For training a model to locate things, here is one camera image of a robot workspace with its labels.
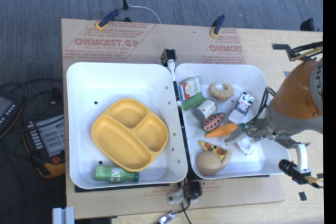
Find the white tray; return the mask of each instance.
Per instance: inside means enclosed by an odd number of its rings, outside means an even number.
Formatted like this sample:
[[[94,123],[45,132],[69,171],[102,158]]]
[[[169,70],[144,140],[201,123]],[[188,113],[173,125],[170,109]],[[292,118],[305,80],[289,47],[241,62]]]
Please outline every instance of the white tray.
[[[167,184],[183,180],[187,160],[170,72],[155,64],[75,63],[67,71],[70,176],[84,189]],[[96,146],[91,128],[96,118],[122,98],[142,102],[167,125],[169,141],[161,154],[139,172],[139,182],[112,184],[94,179],[95,166],[115,166]]]
[[[188,78],[198,76],[201,83],[202,95],[212,99],[217,104],[216,112],[225,112],[224,122],[227,122],[230,111],[234,108],[240,94],[247,92],[255,100],[244,118],[244,122],[252,119],[258,109],[263,96],[266,80],[263,73],[254,66],[249,65],[216,65],[216,64],[194,64],[183,63],[175,70],[177,83]],[[214,99],[208,91],[210,84],[229,83],[234,89],[234,95],[227,101]],[[226,146],[224,137],[205,138],[205,131],[201,128],[198,121],[190,111],[183,111],[183,119],[190,152],[191,165],[194,172],[203,179],[219,179],[243,176],[261,176],[270,174],[281,174],[278,164],[282,159],[289,159],[288,151],[273,140],[261,140],[256,144],[255,150],[251,155],[245,155],[237,144]],[[202,175],[195,164],[196,157],[202,152],[198,140],[206,141],[211,144],[232,150],[232,156],[228,165],[214,176]]]

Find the small box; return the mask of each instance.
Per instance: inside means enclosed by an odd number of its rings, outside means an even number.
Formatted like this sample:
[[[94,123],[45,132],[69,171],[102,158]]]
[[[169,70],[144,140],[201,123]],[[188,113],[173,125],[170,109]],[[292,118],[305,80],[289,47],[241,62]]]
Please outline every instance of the small box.
[[[253,102],[254,97],[246,92],[243,92],[240,95],[235,108],[232,110],[229,116],[229,120],[236,123],[237,125],[241,124]]]
[[[198,77],[192,77],[177,85],[181,101],[198,94],[201,91],[201,84]]]

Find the white cable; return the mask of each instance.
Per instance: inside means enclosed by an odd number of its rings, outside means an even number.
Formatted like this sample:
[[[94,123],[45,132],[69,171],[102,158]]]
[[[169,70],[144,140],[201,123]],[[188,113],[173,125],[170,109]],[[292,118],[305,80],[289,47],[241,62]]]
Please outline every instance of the white cable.
[[[143,8],[143,9],[149,10],[151,13],[153,13],[156,16],[156,18],[158,19],[159,23],[161,24],[161,20],[158,17],[158,15],[153,10],[151,10],[150,8],[142,7],[142,6],[131,6],[129,4],[128,4],[128,6],[131,7],[131,8]]]

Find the clamp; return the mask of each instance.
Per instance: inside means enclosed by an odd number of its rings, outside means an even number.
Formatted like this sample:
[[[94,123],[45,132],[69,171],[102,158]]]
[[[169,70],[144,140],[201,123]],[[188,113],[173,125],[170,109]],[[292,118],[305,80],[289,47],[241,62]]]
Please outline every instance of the clamp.
[[[105,29],[109,24],[108,22],[114,20],[114,18],[119,14],[118,10],[115,9],[114,11],[110,12],[106,15],[102,20],[96,22],[96,29],[102,31]]]
[[[220,32],[220,28],[222,27],[222,24],[224,22],[225,16],[222,14],[220,15],[212,24],[212,30],[211,30],[211,36],[213,38],[217,38],[219,37],[219,32]]]

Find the toy food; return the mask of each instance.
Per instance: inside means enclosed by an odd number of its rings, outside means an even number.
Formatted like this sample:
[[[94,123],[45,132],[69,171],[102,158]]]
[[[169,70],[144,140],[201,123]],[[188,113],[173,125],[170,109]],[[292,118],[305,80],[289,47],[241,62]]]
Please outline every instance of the toy food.
[[[203,130],[206,132],[210,132],[216,129],[217,127],[220,126],[224,117],[225,117],[225,113],[216,113],[216,114],[211,115],[208,119],[206,119],[202,123]]]
[[[251,96],[250,94],[248,94],[246,92],[243,92],[240,95],[239,100],[238,100],[235,108],[231,112],[231,114],[229,116],[229,120],[236,123],[236,124],[241,124],[241,122],[244,119],[244,117],[246,116],[248,110],[252,106],[253,101],[254,101],[253,96]]]
[[[216,111],[217,105],[215,102],[210,99],[206,99],[202,104],[194,109],[193,114],[200,122],[204,122]]]
[[[139,181],[138,172],[128,172],[121,167],[109,167],[97,165],[95,169],[95,180],[112,183],[122,183],[124,181]]]
[[[238,125],[236,123],[229,122],[205,134],[205,137],[219,137],[219,136],[230,135],[237,128],[238,128]]]
[[[215,153],[220,161],[222,161],[225,157],[225,155],[227,154],[227,151],[228,150],[225,150],[219,146],[215,146],[215,145],[212,145],[208,142],[204,142],[204,141],[201,141],[201,140],[198,140],[198,143],[200,144],[201,148],[203,149],[203,151],[211,151],[213,153]]]
[[[237,145],[246,155],[251,155],[256,147],[256,145],[253,143],[252,138],[248,136],[239,140],[237,142]]]
[[[202,92],[197,93],[196,95],[190,97],[188,100],[184,101],[182,104],[183,110],[189,110],[195,108],[196,106],[202,104],[206,98],[202,95]]]
[[[196,167],[205,176],[213,176],[222,170],[231,158],[231,151],[226,150],[224,158],[221,159],[212,151],[203,151],[196,157]]]
[[[192,77],[177,85],[181,101],[187,100],[201,91],[198,77]]]
[[[213,83],[210,85],[209,92],[213,97],[221,101],[226,101],[233,96],[235,90],[229,83],[224,83],[222,89],[218,89],[216,84]]]

